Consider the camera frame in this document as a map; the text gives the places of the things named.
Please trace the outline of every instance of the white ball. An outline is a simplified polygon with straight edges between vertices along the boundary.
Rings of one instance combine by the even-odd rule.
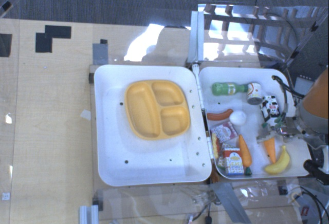
[[[230,115],[230,122],[233,125],[241,126],[244,125],[247,121],[247,115],[243,111],[234,111]]]

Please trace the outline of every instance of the white can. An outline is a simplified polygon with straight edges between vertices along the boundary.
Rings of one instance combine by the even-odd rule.
[[[259,83],[252,82],[248,84],[247,102],[251,105],[262,103],[262,87]]]

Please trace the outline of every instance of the sausage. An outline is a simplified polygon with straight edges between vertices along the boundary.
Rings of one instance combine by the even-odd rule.
[[[210,121],[221,121],[229,118],[231,113],[233,113],[232,109],[227,109],[225,112],[220,114],[207,113],[207,118]]]

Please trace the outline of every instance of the toy banana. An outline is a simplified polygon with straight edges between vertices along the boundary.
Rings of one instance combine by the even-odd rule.
[[[265,168],[265,171],[271,175],[275,175],[284,171],[290,162],[290,155],[286,150],[286,146],[282,146],[282,153],[279,159],[274,163],[270,164]]]

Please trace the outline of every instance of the white tray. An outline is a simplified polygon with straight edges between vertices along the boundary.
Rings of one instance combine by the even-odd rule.
[[[170,139],[137,137],[128,123],[124,92],[134,82],[170,80],[183,90],[191,126]],[[200,182],[211,173],[194,74],[183,67],[104,65],[95,72],[98,172],[112,186]]]
[[[247,123],[243,126],[235,126],[238,134],[242,134],[251,153],[253,163],[251,165],[251,176],[227,176],[225,171],[218,171],[229,179],[259,179],[259,178],[277,178],[277,177],[297,177],[308,175],[304,169],[303,163],[310,159],[310,154],[305,141],[295,138],[292,142],[284,143],[282,137],[276,137],[277,159],[281,153],[281,146],[286,145],[291,160],[288,168],[279,175],[269,175],[264,171],[264,167],[270,164],[270,160],[265,152],[262,143],[257,144],[256,136],[261,124],[264,123],[259,105],[250,105],[247,103],[246,93],[237,93],[233,96],[214,96],[211,92],[211,85],[215,82],[235,82],[237,84],[246,84],[257,82],[261,85],[262,91],[266,95],[275,95],[280,110],[284,105],[284,96],[279,84],[274,81],[272,75],[279,76],[286,84],[286,77],[279,71],[273,69],[254,69],[254,68],[229,68],[229,67],[206,67],[200,72],[200,83],[203,90],[205,109],[209,113],[221,113],[231,108],[233,110],[242,110],[247,114]],[[291,94],[287,95],[289,109],[287,116],[295,115],[294,101]],[[215,121],[208,121],[209,127],[218,124]],[[237,139],[232,139],[228,143],[237,145]]]

